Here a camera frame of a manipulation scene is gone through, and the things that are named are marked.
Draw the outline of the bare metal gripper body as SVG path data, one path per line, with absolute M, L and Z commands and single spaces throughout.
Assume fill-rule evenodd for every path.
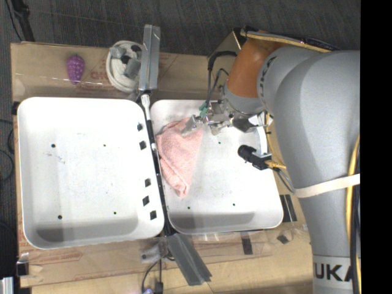
M 206 113 L 206 124 L 228 122 L 228 127 L 234 127 L 243 133 L 265 127 L 262 120 L 263 109 L 256 102 L 234 104 L 228 100 L 211 102 Z

